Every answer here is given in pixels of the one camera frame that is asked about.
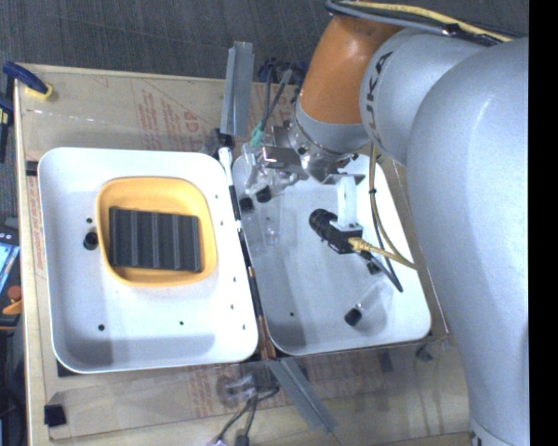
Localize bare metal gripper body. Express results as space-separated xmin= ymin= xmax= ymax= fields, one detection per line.
xmin=259 ymin=125 xmax=357 ymax=185

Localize clear plastic bottle black cap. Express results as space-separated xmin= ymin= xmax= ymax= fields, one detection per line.
xmin=238 ymin=196 xmax=269 ymax=256
xmin=255 ymin=187 xmax=286 ymax=250
xmin=343 ymin=283 xmax=393 ymax=328

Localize thin black and white rod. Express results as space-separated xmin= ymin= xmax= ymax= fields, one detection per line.
xmin=217 ymin=146 xmax=277 ymax=361

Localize orange bowl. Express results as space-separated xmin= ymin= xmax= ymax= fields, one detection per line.
xmin=95 ymin=176 xmax=219 ymax=289

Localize white plastic tray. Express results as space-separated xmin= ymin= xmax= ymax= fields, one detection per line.
xmin=36 ymin=146 xmax=260 ymax=374
xmin=232 ymin=153 xmax=432 ymax=358

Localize black ribbed block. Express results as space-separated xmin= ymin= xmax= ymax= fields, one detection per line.
xmin=107 ymin=206 xmax=203 ymax=274

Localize brown cardboard board red print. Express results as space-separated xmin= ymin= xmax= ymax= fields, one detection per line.
xmin=13 ymin=62 xmax=472 ymax=446

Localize black cylinder on white bracket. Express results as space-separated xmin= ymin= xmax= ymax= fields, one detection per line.
xmin=308 ymin=174 xmax=365 ymax=256

